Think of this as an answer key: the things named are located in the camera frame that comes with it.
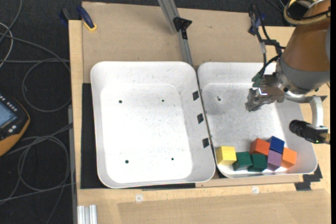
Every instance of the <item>plastic tray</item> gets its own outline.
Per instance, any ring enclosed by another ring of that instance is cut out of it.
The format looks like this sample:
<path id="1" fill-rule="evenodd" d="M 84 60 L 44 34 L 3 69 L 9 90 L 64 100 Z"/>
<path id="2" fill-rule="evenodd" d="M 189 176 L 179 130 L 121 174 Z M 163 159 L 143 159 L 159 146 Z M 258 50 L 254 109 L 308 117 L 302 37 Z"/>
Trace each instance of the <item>plastic tray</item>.
<path id="1" fill-rule="evenodd" d="M 98 176 L 110 188 L 205 182 L 215 172 L 195 70 L 100 62 L 91 70 Z"/>
<path id="2" fill-rule="evenodd" d="M 289 168 L 262 173 L 247 170 L 234 171 L 232 165 L 218 165 L 219 171 L 230 178 L 308 174 L 317 168 L 317 158 L 310 142 L 289 131 L 292 120 L 303 120 L 300 105 L 288 100 L 283 103 L 265 104 L 261 109 L 248 112 L 245 109 L 252 77 L 261 69 L 260 63 L 207 62 L 198 68 L 199 87 L 208 121 L 213 147 L 234 146 L 237 152 L 249 151 L 251 142 L 272 135 L 283 139 L 285 147 L 297 151 L 297 162 Z M 266 73 L 272 73 L 271 64 Z"/>

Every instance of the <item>yellow block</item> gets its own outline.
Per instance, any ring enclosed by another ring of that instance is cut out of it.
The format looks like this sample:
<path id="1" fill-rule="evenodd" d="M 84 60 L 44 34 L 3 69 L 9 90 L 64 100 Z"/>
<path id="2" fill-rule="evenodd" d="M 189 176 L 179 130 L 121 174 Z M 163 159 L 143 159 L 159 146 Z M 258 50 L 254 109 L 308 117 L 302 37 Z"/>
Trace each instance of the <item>yellow block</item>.
<path id="1" fill-rule="evenodd" d="M 234 146 L 221 146 L 216 150 L 217 164 L 231 165 L 237 161 L 236 150 Z"/>

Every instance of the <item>green block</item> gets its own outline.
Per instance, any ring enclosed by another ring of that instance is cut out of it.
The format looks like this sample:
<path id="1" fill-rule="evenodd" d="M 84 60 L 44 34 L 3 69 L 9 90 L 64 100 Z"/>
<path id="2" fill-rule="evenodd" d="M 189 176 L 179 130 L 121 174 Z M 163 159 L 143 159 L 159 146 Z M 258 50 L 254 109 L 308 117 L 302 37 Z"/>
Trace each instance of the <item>green block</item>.
<path id="1" fill-rule="evenodd" d="M 234 171 L 246 170 L 253 165 L 249 151 L 237 152 L 236 156 L 237 161 L 232 165 Z"/>
<path id="2" fill-rule="evenodd" d="M 267 168 L 267 159 L 264 154 L 251 154 L 253 165 L 248 169 L 249 172 L 262 172 Z"/>

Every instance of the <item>black connector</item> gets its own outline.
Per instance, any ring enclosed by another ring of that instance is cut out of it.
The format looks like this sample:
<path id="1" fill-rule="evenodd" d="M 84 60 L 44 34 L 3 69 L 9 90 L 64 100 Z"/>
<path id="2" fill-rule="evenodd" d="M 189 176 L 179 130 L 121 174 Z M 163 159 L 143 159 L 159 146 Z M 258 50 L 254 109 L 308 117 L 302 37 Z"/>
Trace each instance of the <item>black connector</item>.
<path id="1" fill-rule="evenodd" d="M 314 127 L 308 122 L 293 120 L 289 124 L 289 130 L 311 143 L 326 143 L 330 145 L 330 134 L 328 133 L 328 128 L 325 126 Z"/>

